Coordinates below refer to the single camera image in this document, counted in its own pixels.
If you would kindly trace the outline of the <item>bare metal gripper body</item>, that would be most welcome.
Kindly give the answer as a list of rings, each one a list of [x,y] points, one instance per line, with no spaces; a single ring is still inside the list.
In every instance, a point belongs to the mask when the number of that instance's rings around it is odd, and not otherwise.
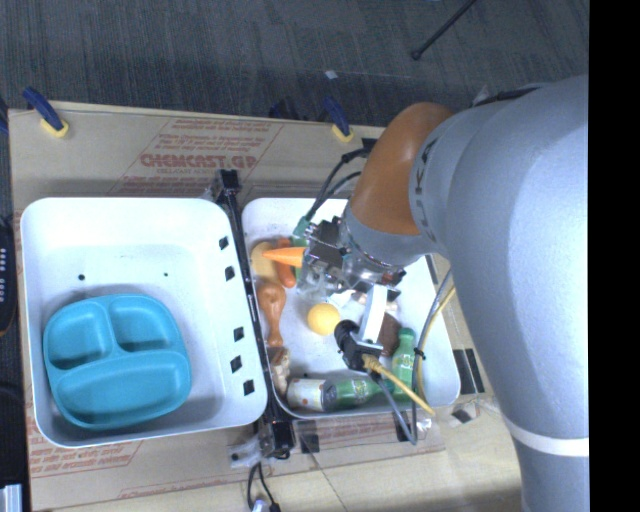
[[[301,291],[307,294],[334,294],[349,290],[368,293],[381,285],[388,294],[400,294],[406,275],[403,267],[382,262],[366,253],[353,239],[346,222],[312,224],[306,230],[308,245],[303,253]]]

